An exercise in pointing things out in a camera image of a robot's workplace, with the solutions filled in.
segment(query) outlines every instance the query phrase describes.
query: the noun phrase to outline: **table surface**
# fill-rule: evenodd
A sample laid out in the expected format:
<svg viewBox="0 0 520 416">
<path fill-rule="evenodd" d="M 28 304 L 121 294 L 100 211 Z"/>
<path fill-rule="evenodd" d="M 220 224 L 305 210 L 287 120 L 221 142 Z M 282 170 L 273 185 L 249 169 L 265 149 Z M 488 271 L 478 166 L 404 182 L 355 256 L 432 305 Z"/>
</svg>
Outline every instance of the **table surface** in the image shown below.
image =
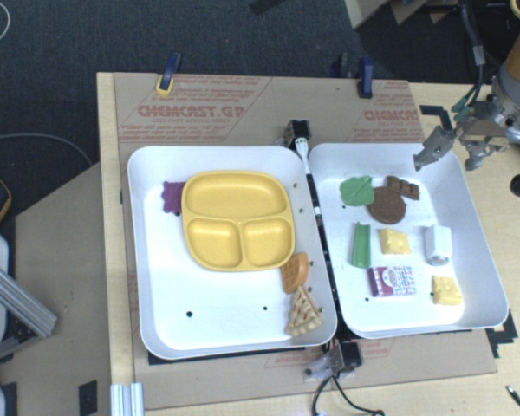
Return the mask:
<svg viewBox="0 0 520 416">
<path fill-rule="evenodd" d="M 419 105 L 452 106 L 469 89 L 466 85 L 410 84 Z M 120 162 L 115 117 L 114 74 L 97 75 L 101 141 L 102 198 L 106 245 L 108 330 L 111 381 L 134 382 L 133 349 L 127 299 L 127 271 L 123 212 L 120 205 Z M 420 115 L 425 136 L 439 120 Z M 457 143 L 453 148 L 460 161 L 467 151 Z M 513 344 L 499 347 L 497 373 L 446 380 L 348 390 L 359 406 L 381 408 L 394 414 L 520 414 L 520 408 L 506 391 L 513 386 L 520 395 L 520 198 L 510 192 L 510 181 L 520 174 L 520 147 L 495 153 L 473 172 L 465 172 L 466 182 L 484 229 L 491 253 L 503 281 L 518 337 Z M 208 406 L 188 406 L 146 412 L 161 415 L 310 414 L 312 394 L 296 394 L 260 400 L 241 400 Z M 328 414 L 355 414 L 336 391 L 327 391 L 318 401 L 318 410 Z"/>
</svg>

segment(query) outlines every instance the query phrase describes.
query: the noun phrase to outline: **yellow cheese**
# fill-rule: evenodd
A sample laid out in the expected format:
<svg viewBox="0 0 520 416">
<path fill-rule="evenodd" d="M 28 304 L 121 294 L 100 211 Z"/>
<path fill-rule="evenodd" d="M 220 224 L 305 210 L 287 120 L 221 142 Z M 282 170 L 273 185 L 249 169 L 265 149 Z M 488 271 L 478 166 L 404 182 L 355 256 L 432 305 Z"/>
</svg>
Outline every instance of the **yellow cheese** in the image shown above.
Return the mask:
<svg viewBox="0 0 520 416">
<path fill-rule="evenodd" d="M 441 305 L 459 305 L 462 295 L 452 277 L 432 276 L 433 301 Z"/>
<path fill-rule="evenodd" d="M 404 232 L 384 228 L 380 231 L 380 241 L 383 254 L 410 254 L 408 235 Z"/>
</svg>

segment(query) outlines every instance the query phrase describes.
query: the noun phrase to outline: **green object on floor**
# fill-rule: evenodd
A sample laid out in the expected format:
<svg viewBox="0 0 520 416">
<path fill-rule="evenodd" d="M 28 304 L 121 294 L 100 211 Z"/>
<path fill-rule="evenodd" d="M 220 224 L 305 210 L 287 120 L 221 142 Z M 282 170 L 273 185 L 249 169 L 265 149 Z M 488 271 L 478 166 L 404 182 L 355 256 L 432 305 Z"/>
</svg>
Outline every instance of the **green object on floor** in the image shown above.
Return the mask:
<svg viewBox="0 0 520 416">
<path fill-rule="evenodd" d="M 345 205 L 361 206 L 374 202 L 374 187 L 370 176 L 352 177 L 339 186 Z"/>
<path fill-rule="evenodd" d="M 356 223 L 353 241 L 353 265 L 358 268 L 370 268 L 372 264 L 370 247 L 370 225 Z"/>
</svg>

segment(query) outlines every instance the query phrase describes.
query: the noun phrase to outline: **yellow plate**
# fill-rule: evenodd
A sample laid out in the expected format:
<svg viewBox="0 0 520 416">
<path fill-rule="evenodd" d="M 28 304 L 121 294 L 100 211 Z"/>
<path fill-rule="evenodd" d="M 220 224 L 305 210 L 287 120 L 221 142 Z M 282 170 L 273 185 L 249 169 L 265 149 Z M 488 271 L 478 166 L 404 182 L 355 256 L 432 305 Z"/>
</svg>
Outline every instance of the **yellow plate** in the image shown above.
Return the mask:
<svg viewBox="0 0 520 416">
<path fill-rule="evenodd" d="M 289 197 L 269 174 L 201 172 L 185 183 L 181 213 L 187 247 L 208 269 L 268 270 L 293 254 Z"/>
</svg>

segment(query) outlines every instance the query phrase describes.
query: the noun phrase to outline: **blue clamp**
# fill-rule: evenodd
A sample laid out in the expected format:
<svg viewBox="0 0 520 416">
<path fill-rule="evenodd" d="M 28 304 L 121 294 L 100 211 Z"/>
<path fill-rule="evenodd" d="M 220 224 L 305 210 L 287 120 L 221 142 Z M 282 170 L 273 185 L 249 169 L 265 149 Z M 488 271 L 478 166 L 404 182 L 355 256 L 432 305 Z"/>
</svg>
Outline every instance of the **blue clamp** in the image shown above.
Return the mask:
<svg viewBox="0 0 520 416">
<path fill-rule="evenodd" d="M 160 97 L 167 97 L 173 88 L 172 75 L 179 71 L 179 65 L 181 64 L 181 54 L 176 51 L 171 51 L 169 59 L 167 60 L 164 74 L 161 75 L 156 83 L 156 94 Z"/>
<path fill-rule="evenodd" d="M 372 98 L 372 79 L 374 78 L 374 61 L 365 55 L 358 61 L 358 95 L 362 99 Z"/>
</svg>

